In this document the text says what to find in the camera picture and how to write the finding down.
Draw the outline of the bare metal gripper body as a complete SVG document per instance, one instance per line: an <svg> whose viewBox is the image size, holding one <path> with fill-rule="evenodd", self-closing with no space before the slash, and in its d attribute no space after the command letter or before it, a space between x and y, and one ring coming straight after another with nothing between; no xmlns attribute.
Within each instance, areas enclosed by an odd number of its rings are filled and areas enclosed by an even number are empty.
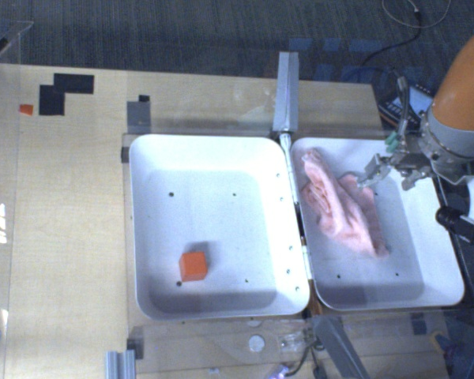
<svg viewBox="0 0 474 379"><path fill-rule="evenodd" d="M421 178L435 176L432 162L437 161L442 152L439 148L426 147L426 152L416 144L400 143L391 156L391 167L404 177L418 175Z"/></svg>

